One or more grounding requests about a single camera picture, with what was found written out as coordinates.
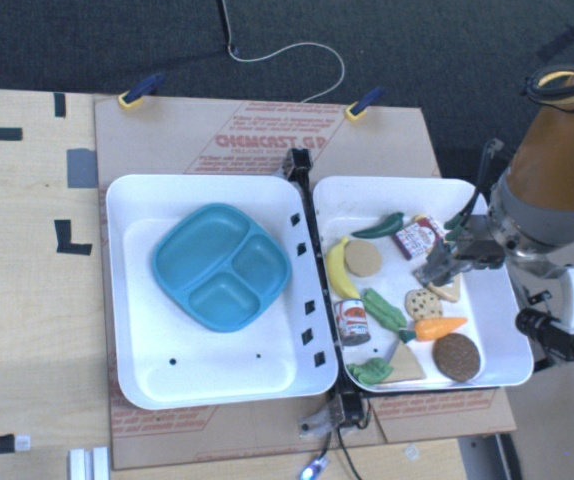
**dark background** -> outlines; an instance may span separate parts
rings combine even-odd
[[[517,147],[538,111],[524,79],[574,64],[574,0],[226,1],[241,57],[343,57],[316,102],[383,86],[379,105],[421,108],[445,177],[472,181],[490,138]],[[225,45],[217,0],[0,0],[1,89],[121,93],[164,71],[163,96],[302,101],[340,74],[322,49],[240,64]]]

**wooden table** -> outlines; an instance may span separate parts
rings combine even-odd
[[[0,128],[21,127],[22,147],[0,140],[0,435],[31,436],[31,450],[0,455],[0,479],[66,478],[68,451],[110,446],[107,351],[96,188],[68,188],[66,151],[95,149],[94,100],[0,90]],[[91,254],[57,254],[55,220]],[[365,479],[465,479],[456,439],[351,449]],[[353,478],[330,451],[324,478]],[[311,454],[113,471],[111,478],[297,478]]]

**red and white can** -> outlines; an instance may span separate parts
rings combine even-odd
[[[336,327],[343,345],[351,347],[371,339],[367,326],[365,306],[360,299],[345,299],[337,302]]]

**cardboard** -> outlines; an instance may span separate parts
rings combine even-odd
[[[290,148],[310,150],[312,188],[327,176],[439,176],[419,109],[370,107],[356,122],[341,105],[147,97],[133,111],[95,102],[114,469],[319,450],[298,421],[326,395],[190,409],[131,405],[116,378],[105,193],[127,174],[274,174]],[[374,418],[348,446],[515,429],[503,389],[405,394],[371,401]]]

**orange carrot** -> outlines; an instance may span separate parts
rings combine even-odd
[[[414,331],[416,331],[418,341],[431,341],[447,336],[465,323],[467,319],[464,316],[426,318],[414,324]]]

